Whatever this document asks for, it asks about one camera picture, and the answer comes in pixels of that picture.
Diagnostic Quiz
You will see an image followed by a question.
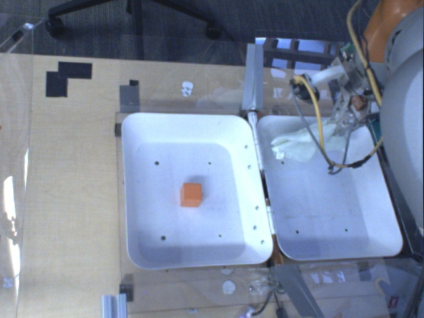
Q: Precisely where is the thin black and white rod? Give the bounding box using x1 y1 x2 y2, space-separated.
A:
246 110 278 245

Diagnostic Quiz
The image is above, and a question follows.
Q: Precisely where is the white plastic tray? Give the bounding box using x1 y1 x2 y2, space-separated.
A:
121 112 274 271
256 114 404 262

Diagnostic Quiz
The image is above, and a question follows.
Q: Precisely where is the pale yellow cloth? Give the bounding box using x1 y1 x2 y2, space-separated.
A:
270 117 356 163

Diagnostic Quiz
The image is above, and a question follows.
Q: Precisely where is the black office chair base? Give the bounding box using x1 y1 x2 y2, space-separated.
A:
45 0 223 61

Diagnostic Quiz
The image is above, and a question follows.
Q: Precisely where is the black cylinder on white bracket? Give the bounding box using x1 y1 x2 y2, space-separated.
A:
289 66 346 105

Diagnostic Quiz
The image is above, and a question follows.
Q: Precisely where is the orange cube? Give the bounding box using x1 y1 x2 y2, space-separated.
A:
180 182 203 208

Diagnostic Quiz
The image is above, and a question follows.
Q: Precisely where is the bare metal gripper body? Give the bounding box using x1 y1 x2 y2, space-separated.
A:
338 53 374 113

